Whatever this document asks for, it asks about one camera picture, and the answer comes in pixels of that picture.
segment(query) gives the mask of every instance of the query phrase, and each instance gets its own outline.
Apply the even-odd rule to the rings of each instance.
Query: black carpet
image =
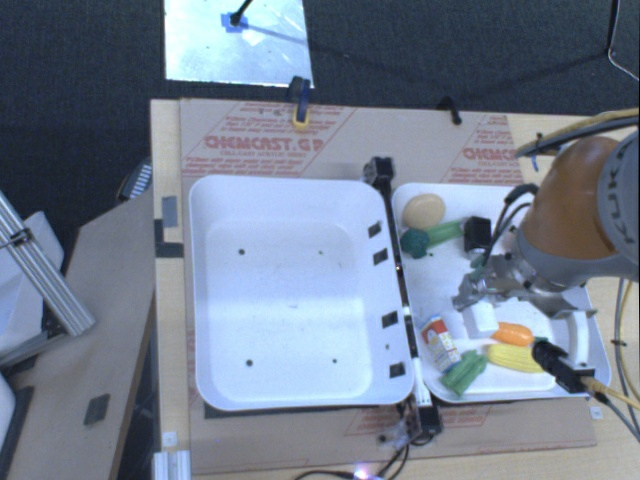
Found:
[[[595,114],[638,105],[604,55],[611,0],[303,0],[312,100]],[[640,0],[617,59],[638,72]],[[149,100],[282,100],[284,90],[164,79],[163,0],[0,0],[0,189],[64,240],[110,209],[149,154]]]

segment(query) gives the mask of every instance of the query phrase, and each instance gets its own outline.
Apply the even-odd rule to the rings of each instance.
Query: wooden table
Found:
[[[409,112],[407,118],[415,116]],[[508,115],[508,123],[516,146],[530,141],[536,132],[550,132],[570,122],[574,117]],[[154,215],[162,218],[163,195],[179,198],[181,194],[180,107],[176,101],[152,103],[152,149],[154,167]],[[539,182],[549,162],[540,159],[541,172],[535,173],[528,160],[521,161],[526,181]],[[183,241],[182,219],[175,226],[164,229],[167,243]],[[175,442],[165,442],[163,450],[176,451],[190,448],[187,392],[187,344],[185,330],[184,263],[180,258],[159,258],[156,262],[157,325],[160,369],[160,425],[161,431],[172,432]],[[613,314],[617,280],[596,279],[589,282],[593,306],[600,310],[599,326],[606,344],[607,354],[613,359]],[[633,287],[632,297],[624,322],[624,352],[632,370],[632,382],[638,385],[638,289]],[[619,389],[617,378],[612,387]],[[585,404],[597,405],[595,402]],[[418,480],[438,475],[456,479],[513,479],[513,478],[633,478],[640,471],[637,442],[626,427],[607,408],[603,418],[594,422],[598,445],[589,448],[474,455],[468,457],[410,460],[401,474],[402,479]],[[353,470],[353,465],[335,469]],[[204,480],[280,480],[294,478],[304,469],[284,469],[259,472],[224,473],[197,476]]]

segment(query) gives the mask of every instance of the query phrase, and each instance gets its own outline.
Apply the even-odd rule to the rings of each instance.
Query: yellow corn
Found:
[[[489,345],[487,359],[492,364],[511,368],[525,373],[542,373],[544,370],[536,363],[529,347],[498,343]]]

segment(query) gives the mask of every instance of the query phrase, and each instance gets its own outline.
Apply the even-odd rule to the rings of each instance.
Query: white tray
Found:
[[[196,381],[207,403],[248,410],[408,396],[393,251],[372,187],[209,176],[189,204]],[[376,264],[376,254],[387,259]]]
[[[513,187],[417,183],[403,185],[396,190],[393,197],[398,234],[400,236],[406,229],[401,222],[405,205],[419,194],[437,194],[444,200],[446,211],[442,222],[475,215],[490,218],[493,225],[502,210],[504,197],[511,188]],[[518,203],[526,200],[527,198],[523,197]],[[524,212],[521,212],[514,224],[519,222],[523,214]],[[509,236],[499,241],[493,254],[504,253],[508,241]],[[470,271],[469,262],[462,238],[435,246],[424,258],[413,259],[410,255],[402,253],[407,291],[416,326],[416,339],[422,357],[422,374],[429,390],[438,398],[451,403],[584,396],[569,395],[546,373],[521,373],[491,364],[487,365],[485,372],[461,397],[440,382],[442,373],[431,361],[419,333],[431,315],[439,313],[443,317],[460,352],[470,349],[482,352],[485,345],[496,343],[491,339],[469,339],[461,314],[453,308],[451,298],[457,294],[462,276]],[[573,289],[567,292],[565,297],[578,308],[591,308],[589,297],[583,288]],[[496,317],[498,321],[526,325],[535,336],[547,337],[576,357],[581,357],[581,360],[596,368],[598,380],[609,384],[611,371],[595,316],[587,317],[585,313],[576,312],[569,319],[551,320],[527,302],[509,300],[496,308]],[[571,330],[572,327],[580,331],[574,332]]]

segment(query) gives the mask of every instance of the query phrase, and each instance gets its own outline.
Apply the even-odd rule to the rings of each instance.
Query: white block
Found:
[[[470,339],[490,338],[498,330],[495,310],[486,301],[463,309],[462,319]]]

